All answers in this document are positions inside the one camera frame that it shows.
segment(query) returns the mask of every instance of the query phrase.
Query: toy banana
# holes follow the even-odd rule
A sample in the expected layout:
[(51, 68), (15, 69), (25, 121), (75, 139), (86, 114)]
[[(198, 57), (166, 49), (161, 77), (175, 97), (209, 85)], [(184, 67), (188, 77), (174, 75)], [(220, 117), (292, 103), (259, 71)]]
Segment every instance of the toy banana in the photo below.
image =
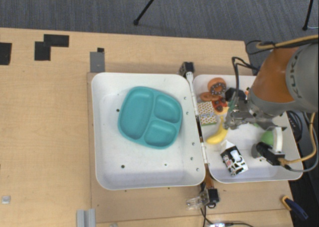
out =
[(223, 123), (224, 123), (224, 117), (221, 116), (220, 117), (220, 124), (219, 124), (219, 128), (218, 131), (211, 137), (209, 137), (206, 142), (209, 144), (218, 144), (220, 142), (222, 142), (224, 140), (224, 138), (227, 135), (227, 131), (226, 129), (224, 129), (223, 127)]

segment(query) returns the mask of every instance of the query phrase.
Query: gray carpet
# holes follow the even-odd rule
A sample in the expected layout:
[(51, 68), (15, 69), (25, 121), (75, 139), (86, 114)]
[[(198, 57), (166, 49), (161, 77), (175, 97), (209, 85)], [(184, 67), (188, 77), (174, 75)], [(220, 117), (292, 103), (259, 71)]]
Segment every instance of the gray carpet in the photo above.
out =
[[(155, 0), (140, 21), (133, 20), (148, 0), (0, 0), (0, 27), (108, 32), (210, 39), (272, 40), (275, 42), (318, 34), (303, 31), (309, 0)], [(315, 0), (310, 26), (318, 26), (318, 0)], [(250, 56), (260, 66), (267, 53)], [(294, 195), (306, 181), (293, 183)], [(300, 201), (311, 201), (311, 193)], [(318, 207), (310, 207), (316, 216)], [(312, 222), (295, 226), (316, 226)]]

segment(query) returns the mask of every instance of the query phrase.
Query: black tape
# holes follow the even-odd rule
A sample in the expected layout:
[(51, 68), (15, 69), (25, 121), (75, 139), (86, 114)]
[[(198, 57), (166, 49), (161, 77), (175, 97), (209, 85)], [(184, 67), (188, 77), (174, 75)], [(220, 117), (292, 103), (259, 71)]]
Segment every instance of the black tape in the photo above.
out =
[(51, 47), (45, 46), (44, 42), (35, 42), (34, 60), (35, 61), (50, 61)]
[(59, 46), (59, 47), (69, 47), (69, 36), (68, 35), (44, 35), (44, 46)]
[(12, 43), (0, 43), (0, 65), (9, 65)]

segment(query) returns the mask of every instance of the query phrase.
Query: cow print carton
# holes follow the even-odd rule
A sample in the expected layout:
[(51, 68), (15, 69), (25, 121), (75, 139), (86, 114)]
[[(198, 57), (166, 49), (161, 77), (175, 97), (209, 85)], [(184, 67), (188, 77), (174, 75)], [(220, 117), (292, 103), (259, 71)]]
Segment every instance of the cow print carton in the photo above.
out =
[(222, 142), (220, 156), (233, 177), (248, 170), (248, 166), (238, 148), (228, 140)]

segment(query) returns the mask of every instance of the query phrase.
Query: yellow banana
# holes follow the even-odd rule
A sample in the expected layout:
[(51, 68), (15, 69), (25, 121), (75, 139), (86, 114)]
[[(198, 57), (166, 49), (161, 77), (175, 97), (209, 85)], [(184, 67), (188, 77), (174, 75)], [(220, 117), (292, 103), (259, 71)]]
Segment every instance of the yellow banana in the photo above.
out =
[(224, 117), (221, 116), (218, 131), (213, 136), (211, 136), (207, 139), (207, 141), (206, 141), (207, 143), (218, 144), (224, 140), (224, 138), (227, 135), (228, 130), (224, 129), (223, 123), (224, 123)]

